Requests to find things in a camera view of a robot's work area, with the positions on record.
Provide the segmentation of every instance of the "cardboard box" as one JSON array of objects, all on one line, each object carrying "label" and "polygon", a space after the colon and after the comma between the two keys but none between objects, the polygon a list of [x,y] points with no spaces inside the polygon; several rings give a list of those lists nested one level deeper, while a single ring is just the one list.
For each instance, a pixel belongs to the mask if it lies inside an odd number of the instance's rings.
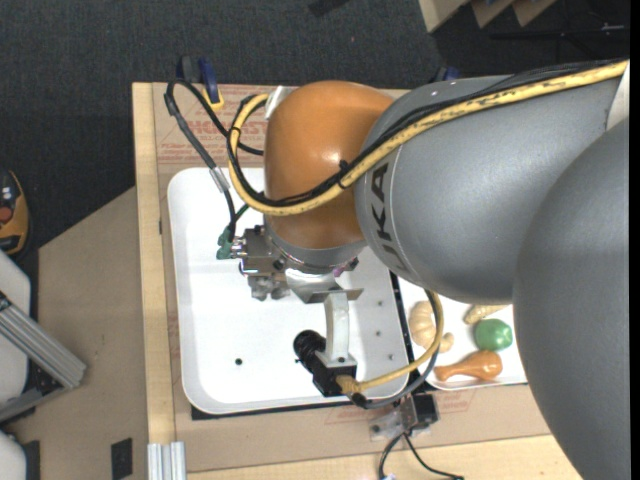
[{"label": "cardboard box", "polygon": [[[307,459],[380,452],[386,442],[371,437],[373,419],[387,410],[365,411],[351,405],[289,410],[222,418],[194,419],[181,382],[179,326],[172,261],[166,191],[181,169],[201,167],[202,161],[166,110],[164,83],[153,84],[154,119],[158,160],[161,229],[171,351],[175,425],[177,439],[187,450],[190,473],[215,469],[274,464]],[[221,86],[225,108],[219,117],[225,126],[238,103],[249,94],[270,92],[265,86]],[[390,91],[399,96],[405,91]],[[187,122],[214,159],[226,165],[224,139],[189,93],[176,89],[176,99]],[[242,139],[261,147],[266,122],[262,114],[252,117]],[[243,165],[259,165],[259,158],[241,154]],[[486,387],[464,391],[434,392],[440,421],[415,440],[420,447],[471,443],[548,434],[526,384]]]}]

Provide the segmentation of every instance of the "dark gray floor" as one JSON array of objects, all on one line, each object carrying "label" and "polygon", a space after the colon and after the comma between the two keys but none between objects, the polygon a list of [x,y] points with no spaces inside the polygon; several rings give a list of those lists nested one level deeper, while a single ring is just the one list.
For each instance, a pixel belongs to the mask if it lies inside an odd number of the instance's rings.
[{"label": "dark gray floor", "polygon": [[[629,24],[630,0],[611,1]],[[480,30],[466,6],[430,35],[418,0],[0,0],[0,165],[22,181],[40,246],[133,186],[130,85],[171,79],[180,55],[210,56],[221,83],[411,88],[446,65],[475,76],[587,60],[491,34],[566,27],[569,15],[600,26],[591,11],[566,0],[524,29],[507,11]],[[629,54],[628,40],[592,42]]]}]

